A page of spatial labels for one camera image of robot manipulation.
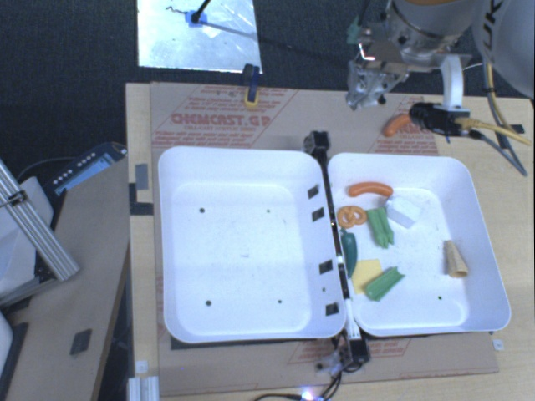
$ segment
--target yellow block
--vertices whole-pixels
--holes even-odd
[[[373,281],[383,273],[379,260],[358,260],[351,281],[355,294],[364,294],[368,282]]]

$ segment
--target dark floor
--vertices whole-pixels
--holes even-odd
[[[346,89],[353,55],[345,31],[362,0],[253,1],[262,85]],[[235,74],[140,68],[136,0],[0,0],[0,5],[0,158],[14,174],[39,160],[78,156],[103,142],[124,144],[128,82],[239,80]],[[385,0],[374,0],[369,20],[377,20],[384,5]],[[477,55],[469,33],[457,50]],[[497,88],[502,96],[518,96],[500,79]],[[441,75],[413,75],[395,91],[441,94]],[[466,94],[482,94],[480,69],[466,72]],[[43,165],[28,175],[44,183],[61,165]],[[123,313],[103,401],[124,397],[129,340]]]

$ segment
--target white tray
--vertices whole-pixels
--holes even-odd
[[[380,302],[353,295],[355,321],[379,337],[505,327],[510,308],[467,169],[457,160],[336,155],[334,205],[365,209],[385,198],[349,198],[360,181],[391,185],[423,208],[410,228],[391,222],[395,244],[375,245],[368,225],[350,229],[359,260],[397,266],[405,278]],[[346,320],[324,182],[297,151],[175,147],[160,158],[164,319],[187,343],[328,338]],[[310,191],[318,193],[309,198]],[[324,216],[314,220],[313,213]],[[452,239],[469,275],[446,274]]]
[[[383,270],[405,274],[379,302],[353,297],[355,320],[375,336],[439,332],[495,331],[505,327],[511,310],[468,169],[448,157],[340,154],[329,162],[336,208],[382,206],[385,198],[348,197],[349,185],[378,181],[390,185],[422,209],[418,221],[390,227],[395,244],[375,245],[369,225],[349,231],[357,238],[359,260],[379,259]],[[446,271],[444,241],[453,240],[469,269],[467,277]]]

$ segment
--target blue clamp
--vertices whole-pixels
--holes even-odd
[[[247,86],[245,105],[249,108],[256,107],[258,104],[258,80],[260,79],[260,67],[252,64],[245,64],[242,71],[241,85]]]
[[[208,16],[204,12],[202,12],[201,13],[201,17],[199,18],[199,22],[198,23],[194,23],[191,20],[191,16],[194,13],[196,13],[196,10],[191,10],[190,12],[184,13],[184,16],[186,17],[186,22],[190,27],[193,27],[193,28],[194,27],[202,27],[203,23],[207,23],[208,22]]]

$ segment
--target pretzel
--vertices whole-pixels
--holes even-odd
[[[360,206],[342,206],[337,213],[338,224],[344,229],[364,224],[368,220],[366,211]]]

